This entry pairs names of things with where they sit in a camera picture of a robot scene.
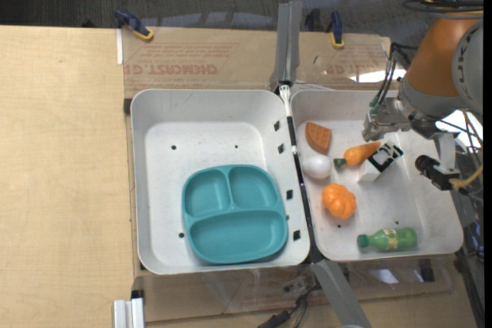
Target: brown toy food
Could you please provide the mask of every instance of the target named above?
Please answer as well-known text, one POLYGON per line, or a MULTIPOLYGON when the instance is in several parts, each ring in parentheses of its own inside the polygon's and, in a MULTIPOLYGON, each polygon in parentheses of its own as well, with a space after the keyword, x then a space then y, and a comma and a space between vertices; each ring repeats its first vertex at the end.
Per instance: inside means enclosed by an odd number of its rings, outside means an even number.
POLYGON ((326 154, 330 147, 331 129, 313 122, 306 123, 306 140, 316 151, 326 154))

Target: white egg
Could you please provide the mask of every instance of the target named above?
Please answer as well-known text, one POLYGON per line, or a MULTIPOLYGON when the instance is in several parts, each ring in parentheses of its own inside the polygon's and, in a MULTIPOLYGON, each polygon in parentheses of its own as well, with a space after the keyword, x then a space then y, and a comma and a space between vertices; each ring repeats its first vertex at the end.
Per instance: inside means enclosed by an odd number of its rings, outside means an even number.
POLYGON ((331 160, 328 156, 317 154, 302 161, 302 170, 310 177, 325 179, 331 174, 331 160))

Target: toy carrot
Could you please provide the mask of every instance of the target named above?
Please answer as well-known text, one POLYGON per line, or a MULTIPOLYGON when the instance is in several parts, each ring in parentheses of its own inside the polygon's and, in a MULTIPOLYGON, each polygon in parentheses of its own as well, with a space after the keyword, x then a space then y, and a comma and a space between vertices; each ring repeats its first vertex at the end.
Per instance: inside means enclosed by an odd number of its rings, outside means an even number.
POLYGON ((356 147, 349 147, 344 153, 344 158, 334 159, 333 164, 336 168, 342 168, 345 164, 358 165, 371 157, 380 146, 380 141, 374 141, 356 147))

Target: teal plate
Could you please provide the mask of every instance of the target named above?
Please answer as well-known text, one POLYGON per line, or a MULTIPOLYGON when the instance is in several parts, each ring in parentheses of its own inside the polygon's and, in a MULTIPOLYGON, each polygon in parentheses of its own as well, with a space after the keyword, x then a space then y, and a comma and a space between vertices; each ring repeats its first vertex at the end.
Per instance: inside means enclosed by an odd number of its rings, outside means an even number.
POLYGON ((277 185, 259 167, 227 165, 196 172, 184 183, 182 205, 191 249, 205 262, 260 260, 287 241, 277 185))

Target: toy bottle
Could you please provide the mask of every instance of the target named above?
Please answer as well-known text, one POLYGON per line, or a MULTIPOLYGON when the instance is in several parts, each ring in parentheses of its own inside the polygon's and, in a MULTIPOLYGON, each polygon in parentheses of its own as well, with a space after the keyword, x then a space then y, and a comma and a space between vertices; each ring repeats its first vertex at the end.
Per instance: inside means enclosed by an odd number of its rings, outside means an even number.
POLYGON ((357 245, 360 248, 372 246, 382 251, 410 249, 417 246, 417 233, 411 227, 383 228, 372 235, 359 235, 357 245))

